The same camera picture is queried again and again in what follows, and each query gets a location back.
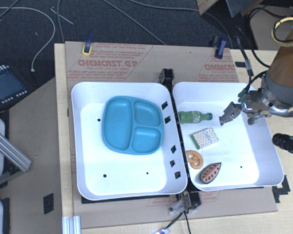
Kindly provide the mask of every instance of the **white cable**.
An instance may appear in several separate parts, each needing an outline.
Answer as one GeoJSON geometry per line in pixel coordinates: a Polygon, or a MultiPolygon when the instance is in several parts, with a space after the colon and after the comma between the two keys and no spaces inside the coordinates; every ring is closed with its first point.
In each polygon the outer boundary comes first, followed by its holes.
{"type": "MultiPolygon", "coordinates": [[[[8,9],[9,7],[0,7],[0,9],[8,9]]],[[[35,72],[35,69],[34,69],[34,62],[37,58],[37,56],[41,53],[41,51],[52,41],[52,39],[54,38],[54,35],[55,35],[55,24],[53,22],[53,20],[50,18],[50,16],[48,16],[46,13],[40,11],[40,10],[36,10],[36,9],[33,9],[33,8],[28,8],[28,7],[12,7],[11,9],[24,9],[24,10],[33,10],[33,11],[36,11],[40,14],[43,14],[44,16],[46,16],[52,23],[53,25],[53,33],[52,33],[52,36],[51,38],[49,39],[49,41],[36,53],[36,55],[34,56],[33,60],[32,60],[32,63],[31,63],[31,72],[35,72]]]]}

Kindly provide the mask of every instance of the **dark floor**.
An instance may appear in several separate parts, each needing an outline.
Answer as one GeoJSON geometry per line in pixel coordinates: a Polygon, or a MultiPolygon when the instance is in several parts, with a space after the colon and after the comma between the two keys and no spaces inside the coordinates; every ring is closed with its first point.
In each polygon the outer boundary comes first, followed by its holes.
{"type": "MultiPolygon", "coordinates": [[[[0,0],[0,6],[10,6],[14,1],[0,0]]],[[[236,26],[240,26],[251,37],[246,28],[246,18],[240,14],[232,18],[225,0],[219,0],[203,16],[197,12],[149,8],[126,0],[107,1],[137,20],[160,41],[102,0],[61,1],[60,14],[73,23],[61,20],[64,40],[86,41],[88,32],[94,30],[93,41],[97,42],[209,46],[215,35],[226,35],[223,27],[234,39],[236,26]]],[[[197,9],[196,0],[136,1],[161,7],[197,9]]],[[[42,11],[50,16],[56,26],[54,38],[34,63],[35,72],[30,72],[31,62],[52,36],[51,21],[43,14],[28,9],[12,9],[0,18],[0,65],[16,67],[22,76],[37,87],[54,77],[54,43],[63,41],[57,15],[50,10],[52,7],[56,10],[57,4],[58,0],[19,0],[14,5],[42,11]]],[[[293,7],[293,0],[265,0],[262,4],[293,7]]],[[[227,47],[238,48],[234,40],[232,46],[228,43],[227,47]]]]}

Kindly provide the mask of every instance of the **table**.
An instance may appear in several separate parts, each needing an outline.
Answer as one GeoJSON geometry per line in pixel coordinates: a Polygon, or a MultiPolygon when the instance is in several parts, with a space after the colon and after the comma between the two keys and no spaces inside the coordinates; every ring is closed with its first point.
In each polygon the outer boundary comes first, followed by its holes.
{"type": "MultiPolygon", "coordinates": [[[[230,50],[234,61],[244,61],[239,50],[230,50]]],[[[253,58],[250,51],[246,51],[249,56],[255,74],[264,71],[253,58]]],[[[270,64],[276,51],[258,51],[257,54],[263,62],[270,64]]],[[[65,45],[55,44],[55,69],[56,69],[56,88],[57,88],[57,107],[58,107],[58,128],[59,128],[59,152],[60,152],[60,171],[61,171],[61,193],[62,193],[62,213],[63,216],[72,217],[73,194],[71,179],[70,147],[69,147],[69,122],[67,117],[67,83],[65,66],[65,45]]],[[[248,82],[245,69],[236,68],[240,82],[248,82]]],[[[253,86],[260,86],[257,80],[253,86]]],[[[267,119],[272,136],[275,133],[284,133],[293,136],[293,119],[275,117],[267,119]]],[[[239,216],[224,216],[204,219],[189,220],[192,233],[258,233],[258,234],[293,234],[293,154],[277,148],[284,174],[287,175],[291,192],[289,195],[281,196],[281,203],[278,204],[278,211],[265,214],[249,214],[239,216]]],[[[168,222],[156,222],[139,225],[124,225],[115,227],[104,227],[94,229],[82,229],[83,234],[151,234],[165,227],[168,222]]],[[[185,220],[180,219],[170,227],[171,233],[188,233],[185,220]]]]}

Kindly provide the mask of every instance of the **toy wine bottle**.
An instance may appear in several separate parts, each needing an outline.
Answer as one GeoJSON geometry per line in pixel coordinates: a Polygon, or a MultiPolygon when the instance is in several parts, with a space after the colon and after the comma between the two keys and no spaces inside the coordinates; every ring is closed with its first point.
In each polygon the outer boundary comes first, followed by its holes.
{"type": "Polygon", "coordinates": [[[211,120],[213,115],[211,113],[203,114],[199,111],[178,112],[180,124],[184,123],[200,123],[202,120],[211,120]]]}

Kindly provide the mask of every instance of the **checkered square object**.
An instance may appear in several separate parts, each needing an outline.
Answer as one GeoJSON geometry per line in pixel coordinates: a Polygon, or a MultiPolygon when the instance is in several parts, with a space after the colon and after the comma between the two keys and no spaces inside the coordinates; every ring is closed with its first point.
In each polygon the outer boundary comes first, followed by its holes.
{"type": "Polygon", "coordinates": [[[191,135],[197,149],[209,146],[219,141],[214,130],[211,127],[195,132],[191,135]]]}

